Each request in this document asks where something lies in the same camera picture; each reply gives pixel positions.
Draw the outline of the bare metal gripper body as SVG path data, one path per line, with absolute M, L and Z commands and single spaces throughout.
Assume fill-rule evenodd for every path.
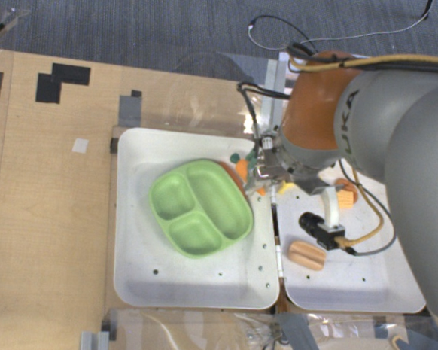
M 297 163 L 281 148 L 261 149 L 254 164 L 252 176 L 258 181 L 297 182 Z

